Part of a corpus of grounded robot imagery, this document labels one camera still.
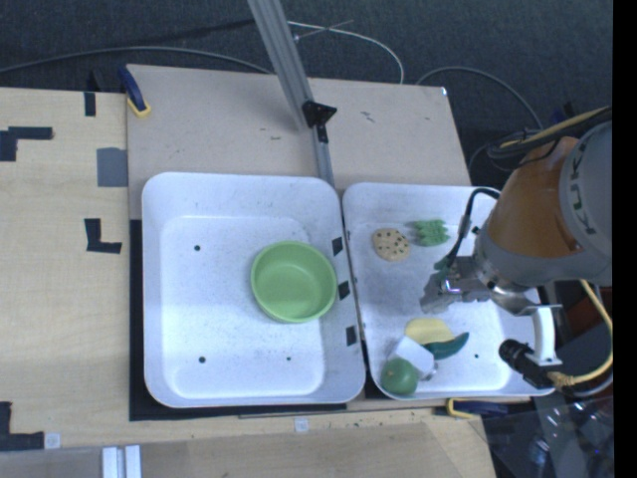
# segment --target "gray tape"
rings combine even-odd
[[[116,147],[98,149],[98,186],[128,186],[128,155]]]

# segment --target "wooden table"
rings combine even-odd
[[[276,79],[268,83],[276,87]],[[341,113],[329,128],[340,188],[358,180],[469,185],[440,89],[313,83],[316,96],[333,96],[326,104],[351,106],[356,91],[364,107]],[[378,162],[384,145],[373,127],[351,122],[382,120],[375,112],[387,105],[385,117],[400,115],[401,101],[422,104],[423,114],[383,123],[382,132],[393,129],[394,148],[419,150],[413,121],[424,115],[435,122],[427,150],[437,153],[422,151],[410,162],[418,167],[413,175],[396,169],[391,155]],[[259,476],[373,477],[394,466],[401,476],[494,476],[479,421],[436,416],[425,402],[362,395],[346,412],[130,422],[129,194],[126,186],[98,185],[97,151],[129,149],[126,119],[134,118],[123,95],[96,94],[95,103],[96,114],[88,116],[82,93],[0,90],[0,130],[50,126],[55,133],[51,140],[20,139],[16,161],[0,162],[0,400],[13,402],[12,433],[57,433],[63,448],[142,444],[148,476],[176,475],[171,469],[180,476],[254,476],[259,469]],[[362,139],[378,146],[362,153]],[[268,138],[267,145],[281,142]],[[365,154],[376,159],[365,162]],[[102,240],[122,243],[120,253],[87,251],[86,218],[101,220]],[[296,432],[299,416],[308,432]]]

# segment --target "green plate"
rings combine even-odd
[[[304,323],[324,315],[336,299],[336,274],[317,248],[281,241],[264,248],[250,275],[252,292],[276,321]]]

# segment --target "dark gray floor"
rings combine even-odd
[[[223,61],[166,53],[118,53],[11,72],[3,68],[56,55],[132,45],[173,46],[236,57],[271,68],[246,0],[0,0],[0,86],[85,90],[91,70],[118,90],[118,65],[135,62],[242,70]],[[576,113],[612,104],[613,0],[282,0],[289,20],[333,25],[385,44],[400,58],[404,83],[462,66],[506,82],[542,125],[564,105]],[[308,30],[295,29],[305,33]],[[369,42],[322,33],[301,39],[311,77],[398,83],[392,57]],[[494,81],[446,72],[429,85],[449,91],[467,157],[485,142],[536,127],[528,110]],[[479,158],[476,184],[507,174]]]

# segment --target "white tray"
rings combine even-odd
[[[498,355],[500,344],[515,339],[533,345],[531,317],[514,317],[493,302],[455,303],[441,314],[424,314],[419,300],[434,264],[453,246],[458,223],[472,187],[409,184],[358,183],[343,195],[343,215],[349,257],[356,286],[358,307],[368,350],[371,376],[380,385],[380,373],[393,347],[414,318],[434,317],[445,321],[454,335],[469,332],[469,340],[454,356],[440,359],[430,380],[419,382],[410,399],[469,396],[520,397],[548,394],[537,390],[513,371]],[[494,200],[479,195],[473,225],[482,225]],[[435,247],[413,243],[414,221],[441,218],[451,239]],[[378,257],[372,235],[383,227],[397,228],[412,243],[410,255],[400,262]],[[465,239],[460,255],[470,255],[473,234]],[[393,398],[403,399],[385,390]]]
[[[353,293],[319,320],[258,307],[252,261],[308,242],[353,290],[335,191],[312,177],[161,173],[142,193],[144,375],[171,407],[341,403],[364,383]]]

